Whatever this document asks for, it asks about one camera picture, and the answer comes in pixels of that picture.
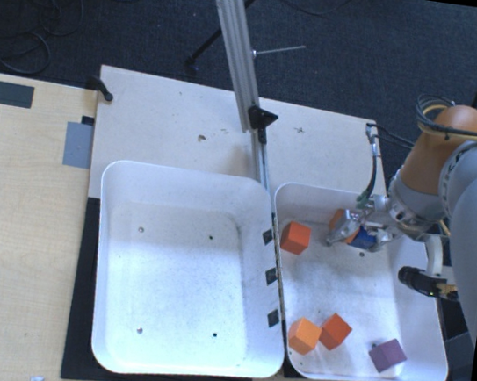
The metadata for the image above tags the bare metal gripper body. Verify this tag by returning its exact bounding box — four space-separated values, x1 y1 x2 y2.
345 190 416 246

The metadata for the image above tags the blue cube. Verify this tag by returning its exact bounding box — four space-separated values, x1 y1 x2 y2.
348 225 379 253

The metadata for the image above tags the purple cube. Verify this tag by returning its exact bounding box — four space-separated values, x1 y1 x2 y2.
365 334 410 377

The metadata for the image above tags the white plastic tray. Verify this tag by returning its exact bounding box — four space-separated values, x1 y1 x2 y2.
248 178 473 381
73 155 311 381

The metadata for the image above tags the light orange cube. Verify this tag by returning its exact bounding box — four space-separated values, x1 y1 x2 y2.
285 315 325 358

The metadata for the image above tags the red-orange cube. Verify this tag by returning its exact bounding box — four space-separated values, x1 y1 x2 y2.
278 219 314 258
316 311 355 354

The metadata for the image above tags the pale wooden board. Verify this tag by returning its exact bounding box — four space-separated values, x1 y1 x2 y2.
54 64 459 381

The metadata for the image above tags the black cylinder on white bracket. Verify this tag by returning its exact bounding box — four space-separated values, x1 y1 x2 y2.
394 229 467 303

